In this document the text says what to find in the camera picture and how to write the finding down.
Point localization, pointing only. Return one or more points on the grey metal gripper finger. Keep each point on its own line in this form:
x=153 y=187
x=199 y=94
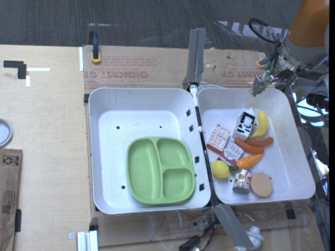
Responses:
x=258 y=85
x=268 y=79

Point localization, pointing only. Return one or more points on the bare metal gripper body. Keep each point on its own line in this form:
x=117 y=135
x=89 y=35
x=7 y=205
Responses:
x=286 y=74

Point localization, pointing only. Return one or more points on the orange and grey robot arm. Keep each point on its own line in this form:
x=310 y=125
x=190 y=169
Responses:
x=308 y=17

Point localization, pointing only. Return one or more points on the yellow banana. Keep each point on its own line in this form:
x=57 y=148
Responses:
x=262 y=124

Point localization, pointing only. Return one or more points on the black and white milk carton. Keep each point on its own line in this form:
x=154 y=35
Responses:
x=244 y=125

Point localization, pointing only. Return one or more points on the orange sausage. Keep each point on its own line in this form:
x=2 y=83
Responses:
x=248 y=146
x=261 y=141

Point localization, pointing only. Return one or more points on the orange and white carton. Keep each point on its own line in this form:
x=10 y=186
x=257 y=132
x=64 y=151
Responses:
x=218 y=138

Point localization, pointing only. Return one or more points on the white plastic tray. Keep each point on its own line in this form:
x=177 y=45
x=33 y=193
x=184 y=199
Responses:
x=115 y=129
x=285 y=150

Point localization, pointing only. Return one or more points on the pink and white packet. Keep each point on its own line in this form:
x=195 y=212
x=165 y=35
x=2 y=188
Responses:
x=231 y=152

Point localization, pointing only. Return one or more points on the orange carrot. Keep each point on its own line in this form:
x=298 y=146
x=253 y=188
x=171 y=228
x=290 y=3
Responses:
x=248 y=161

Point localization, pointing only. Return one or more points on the yellow lemon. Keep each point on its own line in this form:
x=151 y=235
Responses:
x=220 y=169

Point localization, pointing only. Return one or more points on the white can orange print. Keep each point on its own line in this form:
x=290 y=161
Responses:
x=242 y=182

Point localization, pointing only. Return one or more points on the round tan biscuit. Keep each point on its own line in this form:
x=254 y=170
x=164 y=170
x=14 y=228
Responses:
x=261 y=184

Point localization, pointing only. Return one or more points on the brown cardboard board red print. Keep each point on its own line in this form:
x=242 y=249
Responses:
x=146 y=67

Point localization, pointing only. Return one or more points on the green divided plate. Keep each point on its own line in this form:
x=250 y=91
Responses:
x=142 y=166

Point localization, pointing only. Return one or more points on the brown paper envelope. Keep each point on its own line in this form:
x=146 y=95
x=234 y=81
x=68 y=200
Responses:
x=9 y=192

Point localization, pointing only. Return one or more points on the black cylinder on white bracket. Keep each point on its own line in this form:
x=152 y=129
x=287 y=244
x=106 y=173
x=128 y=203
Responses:
x=317 y=100

